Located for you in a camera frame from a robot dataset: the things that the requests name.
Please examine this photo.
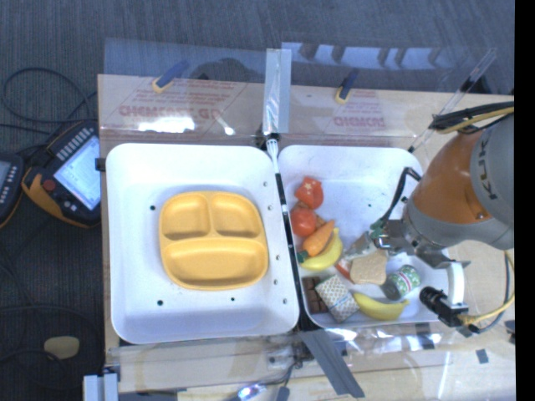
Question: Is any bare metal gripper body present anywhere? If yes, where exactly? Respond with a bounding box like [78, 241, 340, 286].
[373, 219, 420, 259]

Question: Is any tan bread slice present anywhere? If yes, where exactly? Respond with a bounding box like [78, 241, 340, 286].
[349, 250, 390, 287]

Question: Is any red and white flat piece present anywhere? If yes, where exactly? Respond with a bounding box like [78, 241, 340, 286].
[334, 258, 354, 282]

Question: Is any yellow banana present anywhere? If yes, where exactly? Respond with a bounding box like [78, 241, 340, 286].
[299, 227, 344, 272]
[352, 291, 411, 322]

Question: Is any orange carrot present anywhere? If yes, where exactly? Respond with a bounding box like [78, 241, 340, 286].
[297, 219, 337, 264]

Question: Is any green and white can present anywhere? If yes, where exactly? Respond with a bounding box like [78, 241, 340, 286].
[380, 264, 422, 302]

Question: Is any white patterned carton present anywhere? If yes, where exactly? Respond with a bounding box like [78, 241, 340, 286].
[313, 274, 361, 324]

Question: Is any red tomato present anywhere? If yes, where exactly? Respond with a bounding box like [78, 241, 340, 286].
[289, 206, 318, 238]

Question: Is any brown chocolate bar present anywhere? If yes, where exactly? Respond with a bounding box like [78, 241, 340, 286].
[301, 276, 330, 314]

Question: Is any white plastic tray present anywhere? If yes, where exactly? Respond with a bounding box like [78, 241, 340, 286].
[104, 142, 301, 345]
[278, 144, 451, 330]

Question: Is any red pizza slice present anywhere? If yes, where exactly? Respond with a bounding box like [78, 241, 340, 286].
[293, 175, 325, 211]

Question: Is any yellow divided plate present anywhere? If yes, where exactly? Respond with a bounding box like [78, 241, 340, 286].
[158, 190, 270, 292]

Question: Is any brown cardboard board red print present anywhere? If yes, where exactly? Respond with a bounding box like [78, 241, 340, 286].
[96, 73, 515, 392]

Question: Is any black cylinder on white bracket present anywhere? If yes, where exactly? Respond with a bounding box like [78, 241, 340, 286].
[419, 260, 471, 328]

